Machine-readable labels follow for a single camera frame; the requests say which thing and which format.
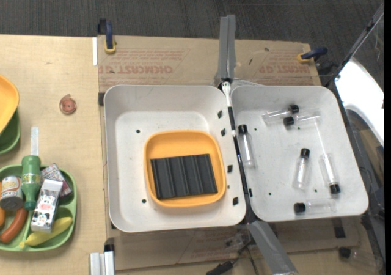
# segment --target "green bottle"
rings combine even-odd
[[[39,156],[28,155],[22,159],[21,189],[26,196],[24,208],[27,211],[35,209],[37,194],[41,188],[41,160]]]

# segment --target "yellow clamp pad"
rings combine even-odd
[[[301,59],[301,56],[303,55],[303,53],[299,53],[298,54],[298,61],[300,62],[300,63],[308,63],[308,62],[310,62],[311,61],[311,59]]]
[[[108,48],[108,44],[106,43],[106,39],[104,40],[104,52],[107,54],[115,53],[115,41],[112,41],[112,49]]]

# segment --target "brown round object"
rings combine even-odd
[[[72,114],[76,111],[76,102],[71,98],[71,95],[62,97],[60,101],[60,110],[64,114]]]

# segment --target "wooden table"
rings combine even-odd
[[[0,46],[0,73],[20,92],[21,121],[20,144],[0,156],[0,167],[21,163],[30,154],[30,127],[35,126],[39,127],[42,163],[57,163],[78,185],[76,225],[69,241],[52,251],[2,251],[0,273],[88,274],[89,254],[102,252],[107,239],[98,69],[93,65],[92,38],[0,35]],[[72,115],[59,109],[66,94],[77,103]],[[364,228],[359,233],[361,245],[370,248]],[[297,252],[290,258],[300,274],[368,274],[341,262],[335,249]],[[255,264],[260,274],[271,274],[262,258],[256,258]],[[216,265],[205,262],[118,273],[205,274]],[[255,273],[250,260],[242,258],[228,274]]]

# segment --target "clear plastic tube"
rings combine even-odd
[[[334,199],[313,199],[295,203],[293,209],[297,215],[323,214],[336,212],[337,204]]]
[[[330,193],[335,196],[341,192],[335,167],[331,155],[321,155],[319,159],[320,169],[325,184],[329,186]]]
[[[239,129],[239,149],[242,163],[246,167],[256,167],[255,157],[252,151],[252,138],[248,133],[247,125],[240,125]]]
[[[284,117],[292,116],[299,112],[299,106],[290,104],[286,109],[271,109],[262,115],[267,125],[281,121]]]
[[[307,148],[301,149],[300,157],[296,162],[296,170],[292,186],[299,189],[305,189],[308,182],[310,170],[310,150]]]
[[[303,127],[303,126],[316,126],[321,122],[321,116],[318,111],[315,112],[301,112],[283,119],[283,124],[287,128],[291,127]]]
[[[383,259],[381,257],[374,255],[372,252],[364,251],[361,248],[340,247],[339,254],[343,261],[356,265],[359,268],[364,266],[380,271],[383,267]]]

